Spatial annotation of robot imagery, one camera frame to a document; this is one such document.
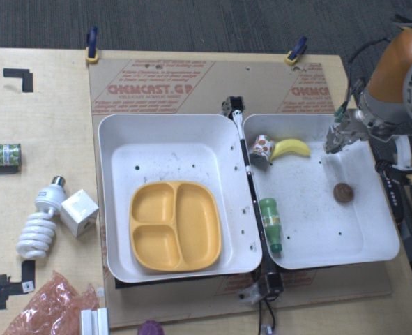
green bottle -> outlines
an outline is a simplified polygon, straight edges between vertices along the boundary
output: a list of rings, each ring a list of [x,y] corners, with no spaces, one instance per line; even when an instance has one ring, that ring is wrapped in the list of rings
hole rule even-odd
[[[282,227],[280,226],[277,203],[273,198],[264,198],[260,200],[259,206],[270,250],[273,253],[279,253],[282,250],[282,243],[280,242],[280,230]]]

yellow divided plate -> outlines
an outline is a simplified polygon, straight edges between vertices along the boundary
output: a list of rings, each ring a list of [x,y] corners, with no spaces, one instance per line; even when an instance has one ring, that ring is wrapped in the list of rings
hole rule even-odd
[[[215,198],[201,184],[159,181],[140,186],[130,203],[130,238],[139,262],[159,271],[193,271],[221,251]]]

yellow banana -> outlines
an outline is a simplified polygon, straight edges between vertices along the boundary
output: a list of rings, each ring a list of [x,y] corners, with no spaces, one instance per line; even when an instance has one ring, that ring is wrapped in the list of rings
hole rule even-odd
[[[296,153],[304,156],[311,154],[310,147],[307,146],[302,140],[299,139],[285,139],[276,142],[274,150],[270,155],[269,162],[271,162],[277,156],[285,153]]]

purple object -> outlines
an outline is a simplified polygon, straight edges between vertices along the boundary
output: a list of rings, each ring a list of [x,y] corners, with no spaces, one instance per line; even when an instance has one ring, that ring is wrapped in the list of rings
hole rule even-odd
[[[164,335],[164,329],[159,322],[147,320],[139,326],[137,335]]]

green patterned can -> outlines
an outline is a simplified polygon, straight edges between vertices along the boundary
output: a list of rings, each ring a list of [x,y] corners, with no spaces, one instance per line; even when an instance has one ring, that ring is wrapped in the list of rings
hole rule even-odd
[[[0,144],[0,166],[20,166],[21,162],[20,144]]]

